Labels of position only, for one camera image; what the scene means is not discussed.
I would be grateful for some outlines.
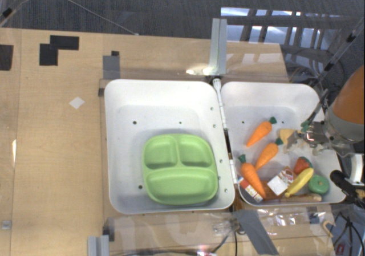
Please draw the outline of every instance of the black cable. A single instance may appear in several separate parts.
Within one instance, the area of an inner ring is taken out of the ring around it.
[[[355,198],[355,204],[358,207],[365,209],[365,202],[363,202],[360,198]]]
[[[223,246],[223,244],[227,241],[227,239],[228,239],[228,236],[229,236],[229,234],[227,235],[227,236],[225,236],[224,237],[224,239],[223,239],[223,241],[217,246],[217,247],[215,247],[213,250],[212,250],[212,252],[211,253],[215,253],[220,247],[222,247]]]
[[[346,225],[348,225],[350,227],[350,232],[351,232],[351,228],[354,229],[354,231],[356,232],[356,235],[358,236],[359,240],[360,240],[360,244],[361,244],[361,249],[362,249],[362,254],[363,256],[365,256],[365,248],[364,248],[364,243],[363,243],[363,240],[360,236],[360,233],[359,231],[357,230],[357,228],[354,227],[354,224],[351,222],[350,218],[346,218],[342,212],[339,212],[338,215],[336,216],[336,219],[341,216],[345,221],[346,221]]]
[[[237,243],[237,233],[236,231],[234,232],[234,243],[235,243],[235,248],[234,248],[234,256],[237,256],[237,252],[238,252],[238,243]]]
[[[361,249],[362,249],[362,252],[363,252],[363,256],[365,256],[364,243],[363,243],[363,240],[362,240],[362,238],[360,236],[360,233],[359,233],[359,231],[354,226],[352,226],[352,228],[354,229],[356,235],[358,235],[358,238],[359,238],[360,244],[361,244]]]
[[[348,236],[350,238],[350,253],[349,255],[352,256],[352,222],[350,221],[350,218],[348,217],[346,219],[346,226],[349,227],[348,229]]]
[[[342,236],[344,235],[344,233],[347,230],[347,226],[344,227],[344,229],[342,230],[341,234],[338,236],[337,240],[333,243],[333,246],[336,246],[337,242],[342,238]]]

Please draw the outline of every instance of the green plate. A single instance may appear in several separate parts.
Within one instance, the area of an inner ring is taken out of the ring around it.
[[[143,179],[151,199],[166,205],[210,200],[218,190],[210,145],[195,135],[159,135],[143,149]]]

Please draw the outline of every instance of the yellow banana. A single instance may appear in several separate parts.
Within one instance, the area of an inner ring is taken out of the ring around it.
[[[298,175],[297,178],[291,183],[285,192],[285,197],[290,197],[291,195],[296,194],[311,178],[313,175],[313,168],[307,168]]]

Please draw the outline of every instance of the plastic carrot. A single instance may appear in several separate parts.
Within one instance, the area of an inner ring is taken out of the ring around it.
[[[258,194],[261,195],[262,198],[266,198],[265,190],[262,186],[260,178],[255,170],[255,167],[246,162],[246,156],[240,155],[238,159],[241,161],[241,172],[244,179],[248,181],[248,183],[257,191]]]
[[[255,169],[259,170],[259,168],[264,166],[268,161],[275,157],[276,154],[279,152],[278,145],[281,144],[283,144],[283,141],[281,139],[276,139],[274,143],[269,143],[267,146],[265,146],[256,161]]]
[[[272,124],[275,123],[276,123],[275,117],[271,117],[269,121],[262,122],[252,133],[251,137],[246,143],[246,146],[250,147],[254,143],[258,142],[260,139],[268,135],[273,128]]]

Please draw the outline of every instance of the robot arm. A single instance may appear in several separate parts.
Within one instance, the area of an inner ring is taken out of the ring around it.
[[[288,139],[287,149],[300,138],[314,149],[314,154],[323,149],[334,149],[341,157],[353,154],[353,143],[364,140],[364,66],[348,79],[323,121],[312,122],[313,115],[301,132],[294,132]]]

